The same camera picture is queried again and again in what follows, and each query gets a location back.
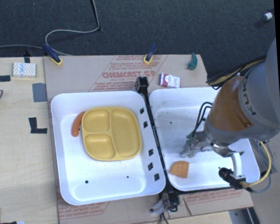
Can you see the yellow divided plate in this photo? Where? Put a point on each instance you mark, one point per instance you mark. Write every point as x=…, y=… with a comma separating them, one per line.
x=111, y=133

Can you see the orange sausage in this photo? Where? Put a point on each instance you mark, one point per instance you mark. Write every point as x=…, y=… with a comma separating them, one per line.
x=75, y=125

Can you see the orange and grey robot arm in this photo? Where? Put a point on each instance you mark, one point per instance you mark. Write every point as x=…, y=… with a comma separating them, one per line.
x=251, y=96

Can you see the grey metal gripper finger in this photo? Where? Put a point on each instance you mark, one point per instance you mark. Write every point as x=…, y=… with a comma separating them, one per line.
x=194, y=150
x=185, y=152

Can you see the thin black and white rod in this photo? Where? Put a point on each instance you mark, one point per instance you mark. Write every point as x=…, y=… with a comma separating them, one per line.
x=155, y=134

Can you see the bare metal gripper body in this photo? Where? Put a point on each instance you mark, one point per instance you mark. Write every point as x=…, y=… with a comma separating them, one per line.
x=205, y=142

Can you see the white patterned packet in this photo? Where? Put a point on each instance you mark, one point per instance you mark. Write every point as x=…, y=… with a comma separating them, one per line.
x=24, y=70

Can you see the brown cardboard board red print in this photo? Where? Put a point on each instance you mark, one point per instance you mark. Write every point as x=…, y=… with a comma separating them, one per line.
x=80, y=72

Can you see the black cylinder on white bracket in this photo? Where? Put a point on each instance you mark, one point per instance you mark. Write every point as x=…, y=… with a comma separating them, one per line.
x=232, y=174

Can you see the red and white carton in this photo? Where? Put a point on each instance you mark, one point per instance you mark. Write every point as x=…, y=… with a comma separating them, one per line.
x=169, y=80

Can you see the green chili pepper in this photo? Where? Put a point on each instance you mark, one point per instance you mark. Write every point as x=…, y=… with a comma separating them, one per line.
x=193, y=62

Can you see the orange waffle biscuit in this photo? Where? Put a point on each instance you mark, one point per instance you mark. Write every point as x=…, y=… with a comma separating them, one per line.
x=180, y=169

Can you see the white plastic tray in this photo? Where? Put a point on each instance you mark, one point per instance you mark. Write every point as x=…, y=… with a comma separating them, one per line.
x=106, y=178
x=206, y=176

